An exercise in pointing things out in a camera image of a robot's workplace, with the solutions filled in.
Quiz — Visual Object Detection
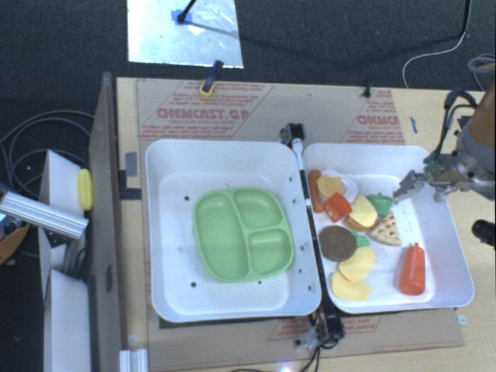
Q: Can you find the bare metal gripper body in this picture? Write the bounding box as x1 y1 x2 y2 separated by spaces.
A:
425 153 496 202

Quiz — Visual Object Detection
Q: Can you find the red pepper piece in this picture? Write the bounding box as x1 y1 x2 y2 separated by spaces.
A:
323 191 353 223

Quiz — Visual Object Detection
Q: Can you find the green pepper piece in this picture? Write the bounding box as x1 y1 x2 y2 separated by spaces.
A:
365 193 394 218

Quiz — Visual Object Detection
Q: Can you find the white plastic tray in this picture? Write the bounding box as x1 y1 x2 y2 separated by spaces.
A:
144 138 323 324
301 142 476 315

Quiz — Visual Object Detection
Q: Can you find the yellow potato chip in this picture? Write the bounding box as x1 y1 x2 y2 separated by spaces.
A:
331 270 373 302
338 246 377 284

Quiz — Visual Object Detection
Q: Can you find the brown cardboard board, red print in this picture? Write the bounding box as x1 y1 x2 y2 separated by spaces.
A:
136 78 466 372

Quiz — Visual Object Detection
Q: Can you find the yellow-orange crinkled chip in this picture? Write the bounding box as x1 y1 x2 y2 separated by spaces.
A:
316 174 345 200

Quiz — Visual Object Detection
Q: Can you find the green divided plate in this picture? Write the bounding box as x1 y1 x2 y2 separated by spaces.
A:
191 186 296 284

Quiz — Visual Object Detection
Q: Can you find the brown round patty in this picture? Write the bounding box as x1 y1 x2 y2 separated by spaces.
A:
318 225 357 263

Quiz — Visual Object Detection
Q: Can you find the thin black and white rod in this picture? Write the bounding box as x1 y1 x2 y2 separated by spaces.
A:
291 137 331 321

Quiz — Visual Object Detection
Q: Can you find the white fried egg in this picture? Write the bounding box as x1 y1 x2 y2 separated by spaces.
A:
319 168 360 205

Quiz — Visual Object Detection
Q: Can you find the orange sausage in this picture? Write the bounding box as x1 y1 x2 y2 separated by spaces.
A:
307 169 325 214

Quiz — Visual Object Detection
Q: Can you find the orange sauce bottle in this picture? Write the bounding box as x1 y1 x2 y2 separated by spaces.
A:
398 242 427 297

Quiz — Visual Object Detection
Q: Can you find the yellow corn cob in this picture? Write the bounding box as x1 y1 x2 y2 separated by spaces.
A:
77 168 95 212

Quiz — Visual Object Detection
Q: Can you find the black block with thin wires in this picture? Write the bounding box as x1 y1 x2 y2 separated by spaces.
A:
320 308 346 343
279 122 308 146

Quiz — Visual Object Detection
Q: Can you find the pizza slice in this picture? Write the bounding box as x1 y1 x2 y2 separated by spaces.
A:
369 211 403 247

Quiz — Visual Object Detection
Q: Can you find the black cylinder on white bracket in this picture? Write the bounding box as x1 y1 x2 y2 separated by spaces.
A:
471 219 496 248

